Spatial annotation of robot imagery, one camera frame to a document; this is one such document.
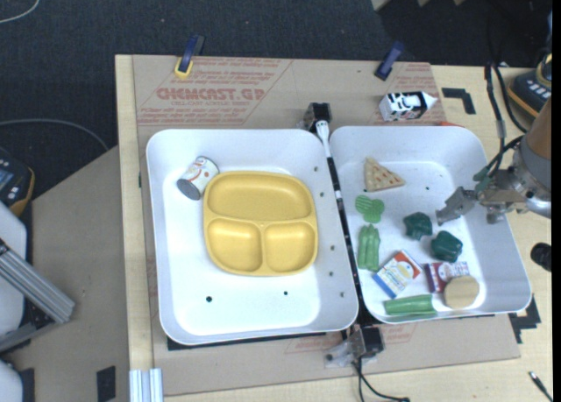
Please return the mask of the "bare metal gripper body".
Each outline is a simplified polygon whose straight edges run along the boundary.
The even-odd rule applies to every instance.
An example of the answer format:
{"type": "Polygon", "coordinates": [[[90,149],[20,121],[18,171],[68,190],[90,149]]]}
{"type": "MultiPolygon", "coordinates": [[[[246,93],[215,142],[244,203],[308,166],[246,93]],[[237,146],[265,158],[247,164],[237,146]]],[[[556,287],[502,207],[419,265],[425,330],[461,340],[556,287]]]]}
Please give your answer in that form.
{"type": "Polygon", "coordinates": [[[478,203],[486,209],[486,221],[498,223],[507,213],[534,213],[551,218],[551,192],[521,167],[509,167],[485,177],[475,187],[478,203]]]}

